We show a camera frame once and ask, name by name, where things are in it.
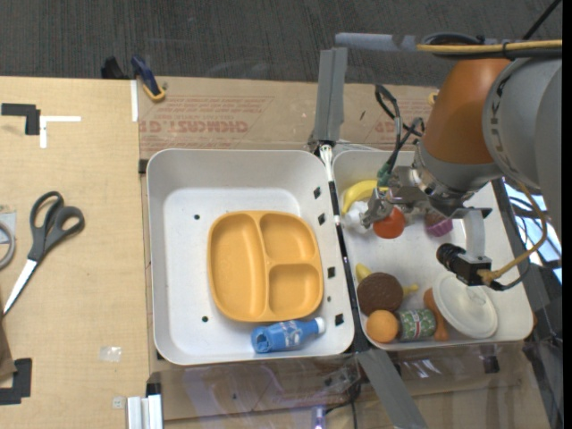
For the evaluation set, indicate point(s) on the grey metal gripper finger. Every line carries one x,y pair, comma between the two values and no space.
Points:
370,210
392,201

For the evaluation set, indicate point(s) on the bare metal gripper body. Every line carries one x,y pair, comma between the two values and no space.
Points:
415,192

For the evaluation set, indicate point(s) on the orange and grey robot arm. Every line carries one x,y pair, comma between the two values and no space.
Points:
465,119

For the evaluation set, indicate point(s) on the white round toy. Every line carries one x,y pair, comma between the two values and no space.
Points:
354,218

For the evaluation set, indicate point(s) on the red tomato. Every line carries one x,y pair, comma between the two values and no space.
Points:
389,227

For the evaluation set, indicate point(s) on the thin black and white rod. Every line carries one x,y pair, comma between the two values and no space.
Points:
339,235

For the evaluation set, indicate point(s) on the purple cupcake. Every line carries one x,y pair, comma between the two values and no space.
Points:
439,227

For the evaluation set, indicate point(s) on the white plastic tray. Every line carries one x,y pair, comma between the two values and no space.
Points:
187,239
411,257

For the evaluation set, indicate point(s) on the small yellow banana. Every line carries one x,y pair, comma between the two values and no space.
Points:
363,271

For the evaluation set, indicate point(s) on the brown round biscuit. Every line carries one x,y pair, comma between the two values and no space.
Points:
380,293

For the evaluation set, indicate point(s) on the orange fruit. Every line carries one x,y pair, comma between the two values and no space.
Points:
382,326

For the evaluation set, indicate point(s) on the orange divided plate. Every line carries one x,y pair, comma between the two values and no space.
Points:
263,266

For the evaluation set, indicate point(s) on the green and white can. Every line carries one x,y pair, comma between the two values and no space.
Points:
416,324

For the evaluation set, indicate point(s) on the orange carrot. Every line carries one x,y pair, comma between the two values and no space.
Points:
440,326

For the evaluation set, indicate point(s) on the blue plastic bottle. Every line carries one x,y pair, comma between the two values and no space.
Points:
281,335

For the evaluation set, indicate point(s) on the brown cardboard board red print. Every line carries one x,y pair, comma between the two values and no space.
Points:
223,123

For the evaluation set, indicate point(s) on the grey tape roll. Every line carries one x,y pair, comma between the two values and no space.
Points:
5,257

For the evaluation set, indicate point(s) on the black cylinder on white bracket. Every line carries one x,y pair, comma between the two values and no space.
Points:
467,264

